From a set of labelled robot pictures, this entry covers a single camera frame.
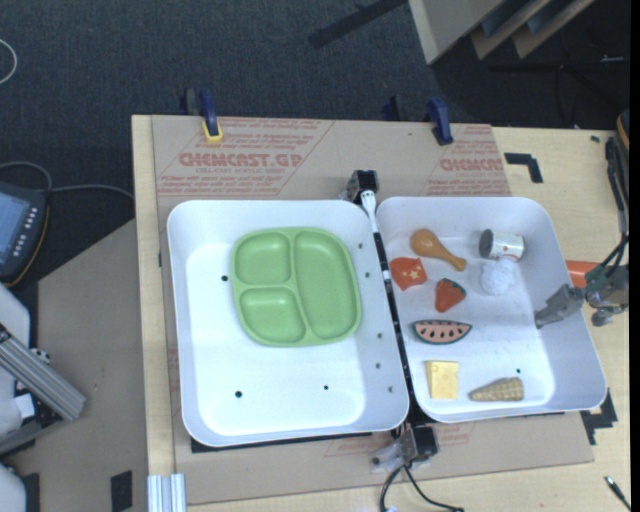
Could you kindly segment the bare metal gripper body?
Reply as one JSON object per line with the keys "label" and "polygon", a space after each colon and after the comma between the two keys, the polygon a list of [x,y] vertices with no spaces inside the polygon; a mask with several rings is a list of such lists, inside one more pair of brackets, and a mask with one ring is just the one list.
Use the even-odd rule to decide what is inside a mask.
{"label": "bare metal gripper body", "polygon": [[629,305],[629,269],[596,266],[585,274],[586,301],[595,308],[626,308]]}

